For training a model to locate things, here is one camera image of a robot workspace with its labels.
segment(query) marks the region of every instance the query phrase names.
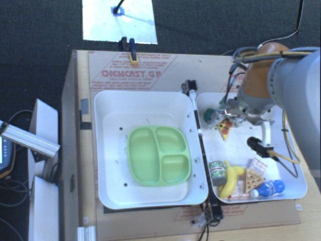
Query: green plate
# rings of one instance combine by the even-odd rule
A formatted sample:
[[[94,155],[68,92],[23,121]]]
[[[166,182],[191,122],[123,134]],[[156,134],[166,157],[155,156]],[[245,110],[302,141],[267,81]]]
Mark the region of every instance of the green plate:
[[[127,139],[127,156],[131,175],[144,186],[176,185],[191,173],[189,148],[176,128],[135,128]]]

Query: yellow banana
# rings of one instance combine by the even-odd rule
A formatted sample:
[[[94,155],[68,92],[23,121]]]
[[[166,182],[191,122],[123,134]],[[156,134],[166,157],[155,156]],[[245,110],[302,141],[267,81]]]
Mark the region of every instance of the yellow banana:
[[[233,193],[233,190],[235,188],[236,181],[237,181],[237,174],[234,168],[229,164],[228,161],[225,161],[225,164],[226,164],[227,182],[220,195],[220,198],[222,199],[230,196]]]
[[[232,166],[238,176],[245,174],[245,169],[242,166]]]

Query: green can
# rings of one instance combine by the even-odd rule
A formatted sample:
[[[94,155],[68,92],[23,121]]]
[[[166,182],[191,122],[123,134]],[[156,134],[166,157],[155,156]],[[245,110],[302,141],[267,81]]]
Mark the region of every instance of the green can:
[[[225,173],[225,164],[221,161],[209,163],[209,170],[211,174],[213,186],[222,186],[227,182]]]

